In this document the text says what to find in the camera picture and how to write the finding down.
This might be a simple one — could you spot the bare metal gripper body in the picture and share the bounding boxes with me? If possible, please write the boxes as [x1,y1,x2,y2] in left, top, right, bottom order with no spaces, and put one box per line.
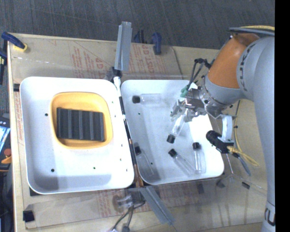
[183,87,230,118]

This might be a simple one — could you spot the clear bottle with black cap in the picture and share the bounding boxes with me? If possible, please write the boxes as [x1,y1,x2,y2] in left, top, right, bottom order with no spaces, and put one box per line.
[168,148,197,176]
[166,115,186,144]
[192,142,207,174]
[133,143,156,177]
[131,93,163,105]

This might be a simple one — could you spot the white plastic tray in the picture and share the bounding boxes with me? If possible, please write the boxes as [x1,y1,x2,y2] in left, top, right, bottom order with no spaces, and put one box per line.
[120,79,225,186]
[19,76,135,195]

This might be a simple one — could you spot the thin black and white rod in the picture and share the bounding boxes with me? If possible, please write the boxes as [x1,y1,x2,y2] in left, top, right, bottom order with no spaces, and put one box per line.
[113,75,144,188]

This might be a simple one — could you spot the yellow bowl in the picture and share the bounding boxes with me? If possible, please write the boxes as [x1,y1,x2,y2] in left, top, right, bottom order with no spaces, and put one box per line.
[50,91,114,150]

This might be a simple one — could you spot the black ribbed block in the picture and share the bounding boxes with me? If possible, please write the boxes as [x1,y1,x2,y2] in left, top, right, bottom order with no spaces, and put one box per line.
[56,107,105,142]

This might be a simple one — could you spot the brown cardboard board, red print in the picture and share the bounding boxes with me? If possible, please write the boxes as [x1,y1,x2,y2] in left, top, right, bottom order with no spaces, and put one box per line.
[6,32,269,230]

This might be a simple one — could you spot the black cylinder on white bracket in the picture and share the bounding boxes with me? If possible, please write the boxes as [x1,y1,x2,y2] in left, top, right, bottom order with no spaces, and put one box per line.
[205,115,235,154]

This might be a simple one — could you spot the black block with thin wires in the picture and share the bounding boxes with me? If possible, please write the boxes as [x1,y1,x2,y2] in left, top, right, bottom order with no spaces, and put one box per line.
[104,66,123,82]
[130,190,146,203]

